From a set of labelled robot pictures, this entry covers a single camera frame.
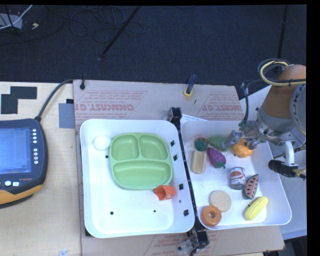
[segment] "black pole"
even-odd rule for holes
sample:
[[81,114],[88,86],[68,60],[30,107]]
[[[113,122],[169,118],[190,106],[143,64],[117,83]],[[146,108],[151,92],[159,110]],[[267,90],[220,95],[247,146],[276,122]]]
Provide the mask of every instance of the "black pole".
[[135,7],[135,9],[131,13],[130,17],[125,21],[124,25],[120,28],[118,33],[116,33],[114,38],[111,40],[111,42],[107,45],[107,47],[101,53],[100,57],[98,58],[98,61],[101,61],[105,57],[107,51],[111,48],[111,46],[115,43],[115,41],[118,39],[118,37],[121,35],[121,33],[125,30],[125,28],[129,24],[129,22],[133,19],[133,17],[136,15],[136,13],[139,11],[140,8],[141,8],[141,5],[138,5],[137,7]]
[[283,42],[284,42],[285,28],[286,28],[286,24],[287,24],[288,7],[289,7],[288,4],[284,5],[284,13],[283,13],[283,19],[282,19],[281,35],[280,35],[280,43],[279,43],[279,49],[278,49],[278,59],[281,59],[282,45],[283,45]]

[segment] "green divided plate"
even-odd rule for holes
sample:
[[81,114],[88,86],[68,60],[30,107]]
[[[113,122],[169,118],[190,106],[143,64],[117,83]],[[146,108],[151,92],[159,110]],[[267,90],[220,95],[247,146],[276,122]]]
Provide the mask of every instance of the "green divided plate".
[[171,155],[162,138],[151,133],[123,133],[110,145],[111,173],[128,190],[153,190],[173,177]]

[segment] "brown donut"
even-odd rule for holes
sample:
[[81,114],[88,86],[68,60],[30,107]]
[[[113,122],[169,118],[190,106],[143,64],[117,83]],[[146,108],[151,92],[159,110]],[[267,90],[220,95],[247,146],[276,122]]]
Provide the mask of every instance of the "brown donut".
[[201,220],[205,225],[213,227],[221,221],[221,211],[213,205],[208,205],[201,211]]

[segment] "soda can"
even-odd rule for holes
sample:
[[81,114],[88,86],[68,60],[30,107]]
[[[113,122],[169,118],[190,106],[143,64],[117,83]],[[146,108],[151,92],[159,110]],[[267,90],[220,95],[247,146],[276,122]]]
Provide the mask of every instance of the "soda can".
[[230,186],[234,190],[243,190],[246,187],[245,168],[237,166],[230,169]]

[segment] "corn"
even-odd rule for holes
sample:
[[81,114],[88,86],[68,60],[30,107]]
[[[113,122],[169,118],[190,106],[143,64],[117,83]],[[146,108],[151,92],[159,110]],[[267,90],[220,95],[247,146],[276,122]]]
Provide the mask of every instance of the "corn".
[[268,198],[266,196],[258,197],[252,204],[248,205],[248,209],[244,213],[245,219],[247,221],[253,220],[267,204]]

